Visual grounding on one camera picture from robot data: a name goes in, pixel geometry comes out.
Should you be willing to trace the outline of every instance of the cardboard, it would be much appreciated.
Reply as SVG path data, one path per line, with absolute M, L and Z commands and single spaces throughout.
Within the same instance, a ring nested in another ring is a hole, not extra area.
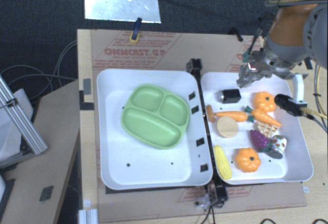
M 95 203 L 99 222 L 203 214 L 203 210 L 195 208 L 195 201 L 205 195 L 204 187 L 106 194 L 108 189 L 103 184 L 99 171 L 96 78 L 101 70 L 107 68 L 184 70 L 191 58 L 202 59 L 202 74 L 209 71 L 238 72 L 242 64 L 242 54 L 251 44 L 252 37 L 243 36 L 244 41 L 239 42 L 232 35 L 140 32 L 139 42 L 131 44 L 131 31 L 80 30 L 78 34 L 79 40 L 83 41 L 78 46 L 79 53 L 83 51 L 84 55 L 87 48 L 92 51 L 92 63 L 91 59 L 84 59 L 88 67 L 93 67 L 92 77 L 88 77 L 90 70 L 81 70 L 80 74 L 83 76 L 80 76 L 80 85 L 82 79 L 92 80 L 98 163 L 98 201 Z M 259 48 L 260 43 L 257 42 L 254 50 Z M 80 68 L 84 68 L 84 60 L 79 60 Z M 215 209 L 215 213 L 306 206 L 299 182 L 233 186 L 228 187 L 228 194 L 229 200 L 223 208 Z

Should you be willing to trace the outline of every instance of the beige round disc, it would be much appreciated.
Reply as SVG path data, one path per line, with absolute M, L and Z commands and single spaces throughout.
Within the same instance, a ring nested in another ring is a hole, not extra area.
M 231 117 L 223 116 L 218 119 L 216 129 L 223 137 L 233 137 L 237 135 L 238 124 Z

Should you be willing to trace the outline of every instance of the divided green plate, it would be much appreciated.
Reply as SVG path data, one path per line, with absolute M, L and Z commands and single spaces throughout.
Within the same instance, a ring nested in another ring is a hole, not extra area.
M 158 86 L 137 87 L 124 106 L 121 123 L 126 132 L 157 148 L 177 145 L 189 122 L 189 106 L 180 96 Z

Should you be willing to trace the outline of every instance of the purple eggplant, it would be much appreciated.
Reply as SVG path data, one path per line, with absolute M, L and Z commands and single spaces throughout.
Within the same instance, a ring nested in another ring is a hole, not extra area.
M 258 152 L 265 152 L 270 149 L 271 141 L 257 130 L 251 130 L 251 140 Z

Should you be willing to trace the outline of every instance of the white tray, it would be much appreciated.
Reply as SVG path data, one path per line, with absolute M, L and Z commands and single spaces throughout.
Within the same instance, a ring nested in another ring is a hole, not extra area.
M 205 105 L 211 105 L 214 112 L 243 111 L 246 106 L 254 108 L 252 99 L 256 92 L 267 91 L 273 96 L 279 93 L 291 96 L 287 82 L 272 76 L 256 81 L 250 87 L 239 89 L 241 100 L 236 104 L 218 102 L 217 93 L 224 89 L 238 88 L 237 79 L 237 73 L 206 73 L 201 79 Z M 209 122 L 212 144 L 222 146 L 228 161 L 232 162 L 232 178 L 225 180 L 227 183 L 241 185 L 305 181 L 312 177 L 313 166 L 298 118 L 287 114 L 279 107 L 269 114 L 282 124 L 275 134 L 286 137 L 287 146 L 282 159 L 274 159 L 265 153 L 259 153 L 262 163 L 253 173 L 244 173 L 238 169 L 235 157 L 240 148 L 252 147 L 249 130 L 255 129 L 255 125 L 251 122 L 238 123 L 237 135 L 233 138 L 224 138 L 218 134 L 215 123 Z
M 130 136 L 121 125 L 122 108 L 142 84 L 162 87 L 182 97 L 190 109 L 182 140 L 171 149 L 158 149 Z M 114 190 L 201 186 L 213 175 L 209 145 L 195 78 L 182 71 L 108 69 L 97 78 L 100 171 Z M 197 146 L 196 141 L 203 139 Z

